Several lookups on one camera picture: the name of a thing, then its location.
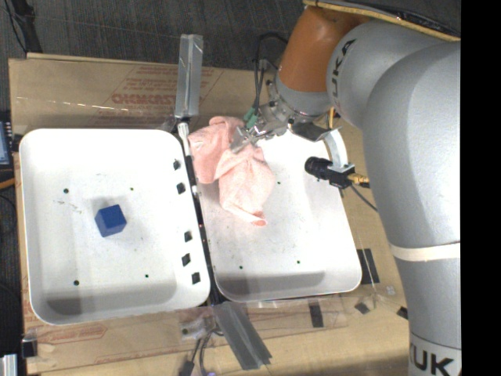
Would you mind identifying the brown cardboard board, red print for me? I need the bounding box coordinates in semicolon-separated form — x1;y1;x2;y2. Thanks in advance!
7;52;410;376

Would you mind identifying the black cylinder on white bracket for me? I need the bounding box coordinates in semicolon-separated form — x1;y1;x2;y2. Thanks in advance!
291;121;356;190

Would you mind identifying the blue cube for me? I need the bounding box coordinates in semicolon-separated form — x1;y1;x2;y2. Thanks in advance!
94;204;128;238

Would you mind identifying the pink cloth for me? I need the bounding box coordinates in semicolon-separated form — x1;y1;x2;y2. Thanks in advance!
187;115;276;228

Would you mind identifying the white plastic tray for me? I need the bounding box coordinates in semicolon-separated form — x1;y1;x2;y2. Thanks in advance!
187;125;363;303
18;128;211;326

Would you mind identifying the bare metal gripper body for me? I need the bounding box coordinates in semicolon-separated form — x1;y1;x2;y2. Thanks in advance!
245;96;301;139

